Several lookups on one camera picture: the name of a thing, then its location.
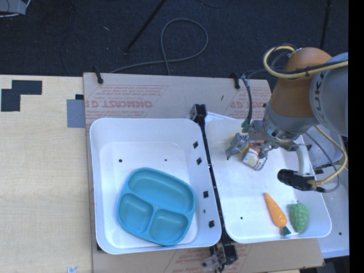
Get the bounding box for brown cardboard board red print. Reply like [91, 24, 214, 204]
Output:
[82, 72, 326, 273]

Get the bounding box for blue divided plate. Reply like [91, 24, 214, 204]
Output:
[115, 167, 197, 247]

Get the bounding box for thin black rod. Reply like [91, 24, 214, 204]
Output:
[196, 115, 231, 247]

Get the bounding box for white plastic tray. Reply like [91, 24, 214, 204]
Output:
[205, 118, 333, 245]
[89, 117, 223, 255]

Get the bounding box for orange carrot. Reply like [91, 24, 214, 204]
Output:
[263, 192, 292, 237]

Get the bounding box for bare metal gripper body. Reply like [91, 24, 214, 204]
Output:
[246, 119, 288, 150]

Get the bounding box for green grapes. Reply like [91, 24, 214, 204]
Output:
[288, 200, 309, 234]

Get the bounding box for black cylinder on white bracket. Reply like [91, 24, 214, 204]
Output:
[277, 143, 316, 192]

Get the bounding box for white and orange small can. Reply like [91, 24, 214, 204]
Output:
[241, 143, 268, 171]

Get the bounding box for white printed paper sheet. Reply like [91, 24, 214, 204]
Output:
[206, 111, 237, 122]

